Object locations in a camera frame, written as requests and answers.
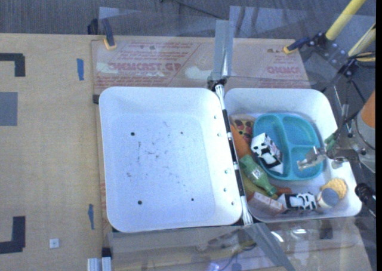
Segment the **yellow pole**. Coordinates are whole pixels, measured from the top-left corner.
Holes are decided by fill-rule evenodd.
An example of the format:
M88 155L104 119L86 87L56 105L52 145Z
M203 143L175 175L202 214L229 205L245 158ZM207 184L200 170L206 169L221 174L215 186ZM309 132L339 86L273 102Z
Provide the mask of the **yellow pole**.
M333 25L326 32L325 37L330 41L334 41L365 1L366 0L351 0L338 19L336 19Z
M359 39L359 41L353 46L351 50L347 53L349 57L354 56L356 54L362 53L367 46L369 46L372 42L375 41L375 24L373 24L369 30Z

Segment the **teal divided plate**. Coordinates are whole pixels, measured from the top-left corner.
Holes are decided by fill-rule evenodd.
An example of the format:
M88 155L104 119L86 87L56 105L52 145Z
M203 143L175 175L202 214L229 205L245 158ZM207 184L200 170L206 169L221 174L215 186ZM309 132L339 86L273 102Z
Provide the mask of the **teal divided plate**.
M261 133L266 133L283 154L282 174L268 170L259 158L260 165L269 176L278 180L303 181L315 178L322 172L322 162L305 170L299 170L297 166L297 161L305 159L305 154L313 146L320 147L317 133L307 120L290 114L263 114L255 120L253 136Z

